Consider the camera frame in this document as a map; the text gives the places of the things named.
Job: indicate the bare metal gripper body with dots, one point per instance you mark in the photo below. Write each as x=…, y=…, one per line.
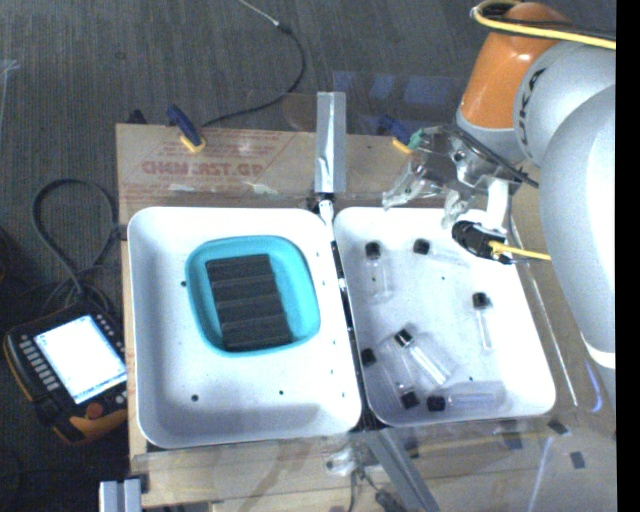
x=462, y=167

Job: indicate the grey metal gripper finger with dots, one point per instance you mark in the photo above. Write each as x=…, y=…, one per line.
x=456, y=210
x=405, y=192

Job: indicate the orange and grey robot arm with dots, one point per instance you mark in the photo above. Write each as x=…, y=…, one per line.
x=575, y=150

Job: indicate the white plastic tray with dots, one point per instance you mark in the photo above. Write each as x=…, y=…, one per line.
x=165, y=350
x=450, y=310

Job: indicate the black ribbed block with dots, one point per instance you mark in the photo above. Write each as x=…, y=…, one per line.
x=250, y=302

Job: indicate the brown cardboard board, red print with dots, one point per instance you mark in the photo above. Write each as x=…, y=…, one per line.
x=210, y=165

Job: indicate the blue plastic bowl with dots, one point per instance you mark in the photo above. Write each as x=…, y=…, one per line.
x=197, y=280

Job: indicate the black cylinder on white bracket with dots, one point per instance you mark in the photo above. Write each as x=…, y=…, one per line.
x=475, y=237

